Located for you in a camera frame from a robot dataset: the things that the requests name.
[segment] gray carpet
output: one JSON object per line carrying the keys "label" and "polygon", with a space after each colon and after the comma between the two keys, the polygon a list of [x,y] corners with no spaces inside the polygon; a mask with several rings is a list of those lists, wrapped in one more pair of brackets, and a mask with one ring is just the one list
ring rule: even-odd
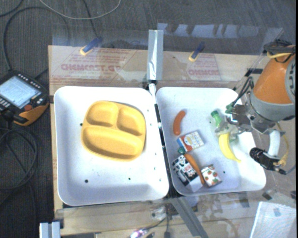
{"label": "gray carpet", "polygon": [[[19,1],[0,0],[0,15],[12,10]],[[88,17],[83,0],[43,1],[65,15]],[[85,0],[92,16],[109,11],[117,1]],[[248,33],[255,33],[231,39],[205,38],[203,35],[192,38],[178,34],[179,25],[213,25],[214,29],[221,27],[223,30],[224,26],[251,27]],[[0,16],[0,78],[8,71],[2,49],[4,35],[10,67],[32,77],[42,73],[38,80],[48,88],[48,45],[79,46],[93,39],[95,34],[102,36],[119,30],[119,35],[105,39],[107,45],[145,49],[146,40],[138,46],[128,41],[130,31],[139,31],[146,36],[149,29],[159,27],[166,32],[166,50],[191,51],[203,40],[208,53],[256,55],[260,53],[263,41],[267,40],[267,34],[272,36],[280,29],[283,30],[281,39],[296,43],[296,0],[121,0],[113,13],[93,20],[92,24],[90,20],[73,20],[51,13],[39,0],[22,0],[17,9]],[[0,126],[5,126],[1,118]],[[37,169],[30,180],[35,206],[32,205],[29,184],[12,193],[0,190],[0,238],[38,237],[38,223],[50,222],[54,216],[50,111],[24,129],[32,132],[38,143]],[[24,143],[15,139],[12,145],[28,166],[32,157],[29,151],[23,150]],[[12,160],[7,149],[1,147],[0,183],[3,185],[14,184],[19,179],[18,167]]]}

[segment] blue clamp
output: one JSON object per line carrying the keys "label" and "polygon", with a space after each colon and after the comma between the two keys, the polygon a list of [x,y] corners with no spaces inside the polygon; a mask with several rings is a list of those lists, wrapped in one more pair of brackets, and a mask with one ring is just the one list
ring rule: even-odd
{"label": "blue clamp", "polygon": [[201,42],[198,47],[189,55],[189,60],[190,61],[196,61],[198,58],[199,52],[201,52],[204,49],[204,42]]}
{"label": "blue clamp", "polygon": [[99,43],[101,43],[103,41],[103,38],[101,37],[97,37],[94,40],[92,40],[90,43],[88,43],[86,46],[82,47],[80,49],[80,53],[85,56],[87,54],[89,54],[94,47],[97,47]]}

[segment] toy sausage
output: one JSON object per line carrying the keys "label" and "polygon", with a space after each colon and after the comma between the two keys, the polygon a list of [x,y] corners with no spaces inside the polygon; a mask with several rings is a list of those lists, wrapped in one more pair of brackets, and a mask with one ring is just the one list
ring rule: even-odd
{"label": "toy sausage", "polygon": [[180,128],[180,124],[182,119],[185,116],[185,111],[181,110],[175,117],[174,121],[173,121],[173,133],[174,135],[178,136],[181,133],[181,128]]}

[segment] orange carrot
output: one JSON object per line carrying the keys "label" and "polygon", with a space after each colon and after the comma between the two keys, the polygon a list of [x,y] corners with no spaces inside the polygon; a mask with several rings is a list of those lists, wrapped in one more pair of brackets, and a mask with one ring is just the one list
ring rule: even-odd
{"label": "orange carrot", "polygon": [[201,171],[199,169],[198,164],[195,162],[195,159],[193,158],[193,156],[189,153],[185,153],[184,157],[186,158],[186,160],[190,163],[191,167],[194,169],[195,172],[197,172],[197,174],[200,177],[201,183],[204,184],[205,181],[203,179],[203,176],[201,174]]}

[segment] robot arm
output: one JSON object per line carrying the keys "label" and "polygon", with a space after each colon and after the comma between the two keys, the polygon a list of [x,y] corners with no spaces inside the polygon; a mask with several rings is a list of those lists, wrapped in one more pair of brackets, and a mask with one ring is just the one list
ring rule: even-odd
{"label": "robot arm", "polygon": [[[296,115],[296,47],[277,40],[264,48],[271,59],[256,84],[249,77],[237,99],[226,107],[227,122],[235,125],[239,133],[255,130],[269,135],[268,152],[253,148],[250,156],[264,168],[278,171],[285,165],[285,159],[281,162],[277,157],[280,138],[285,133],[273,127]],[[246,103],[236,104],[243,95]]]}

